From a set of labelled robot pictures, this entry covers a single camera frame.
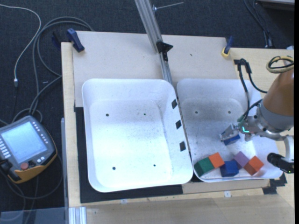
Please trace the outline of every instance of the screen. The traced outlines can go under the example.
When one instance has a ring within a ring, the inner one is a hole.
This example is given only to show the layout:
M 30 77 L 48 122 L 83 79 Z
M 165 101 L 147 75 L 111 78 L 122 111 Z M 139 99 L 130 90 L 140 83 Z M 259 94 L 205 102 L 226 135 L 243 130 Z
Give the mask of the screen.
M 47 150 L 30 122 L 26 122 L 1 134 L 18 163 Z

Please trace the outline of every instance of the green light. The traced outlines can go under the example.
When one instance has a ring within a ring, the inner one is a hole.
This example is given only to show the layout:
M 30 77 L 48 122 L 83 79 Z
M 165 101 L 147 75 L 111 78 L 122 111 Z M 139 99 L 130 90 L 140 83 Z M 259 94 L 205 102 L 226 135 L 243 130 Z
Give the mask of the green light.
M 249 131 L 245 130 L 245 128 L 243 126 L 242 126 L 242 130 L 243 130 L 244 133 L 249 133 Z

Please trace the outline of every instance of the wooden block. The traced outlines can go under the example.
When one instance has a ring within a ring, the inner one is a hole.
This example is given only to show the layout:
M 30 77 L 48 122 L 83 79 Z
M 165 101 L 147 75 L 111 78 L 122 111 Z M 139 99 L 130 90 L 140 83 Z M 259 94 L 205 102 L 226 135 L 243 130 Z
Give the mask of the wooden block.
M 250 174 L 254 175 L 257 173 L 261 167 L 263 166 L 263 162 L 256 156 L 249 160 L 249 162 L 244 166 L 244 169 Z
M 224 161 L 224 165 L 220 167 L 222 177 L 233 177 L 239 173 L 238 164 L 235 160 Z
M 249 162 L 249 158 L 242 151 L 238 152 L 233 159 L 238 163 L 239 169 L 243 168 Z
M 195 165 L 194 169 L 199 176 L 202 176 L 204 173 L 214 169 L 213 164 L 211 163 L 208 157 L 199 160 Z
M 220 166 L 224 165 L 224 161 L 218 152 L 210 155 L 208 158 L 210 159 L 214 168 L 219 168 Z

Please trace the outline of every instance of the red block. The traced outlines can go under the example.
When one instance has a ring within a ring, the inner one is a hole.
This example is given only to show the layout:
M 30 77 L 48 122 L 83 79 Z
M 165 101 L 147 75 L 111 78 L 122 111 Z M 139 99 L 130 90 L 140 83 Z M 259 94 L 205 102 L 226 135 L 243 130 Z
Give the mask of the red block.
M 263 166 L 263 162 L 256 156 L 249 160 L 244 169 L 252 176 L 257 173 Z
M 213 164 L 214 168 L 219 168 L 220 166 L 225 164 L 218 152 L 210 155 L 209 160 Z

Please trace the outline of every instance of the white tray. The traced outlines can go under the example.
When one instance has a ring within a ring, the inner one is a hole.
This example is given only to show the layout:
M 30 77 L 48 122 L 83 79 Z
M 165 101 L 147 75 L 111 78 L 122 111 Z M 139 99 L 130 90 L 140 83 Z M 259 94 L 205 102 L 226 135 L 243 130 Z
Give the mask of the white tray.
M 250 95 L 250 104 L 261 99 L 257 91 L 246 80 Z M 282 171 L 267 161 L 269 153 L 277 153 L 275 141 L 268 138 L 254 137 L 246 142 L 244 135 L 234 144 L 225 146 L 220 141 L 220 134 L 247 110 L 247 100 L 241 81 L 238 79 L 183 79 L 177 85 L 178 99 L 181 105 L 187 138 L 193 163 L 219 152 L 224 161 L 231 160 L 242 151 L 249 159 L 256 155 L 264 166 L 251 176 L 245 169 L 240 169 L 234 177 L 222 177 L 220 169 L 196 176 L 205 182 L 220 182 L 242 179 L 278 178 Z M 250 110 L 254 115 L 256 108 Z
M 183 184 L 193 167 L 172 85 L 90 79 L 82 87 L 88 179 L 100 192 Z

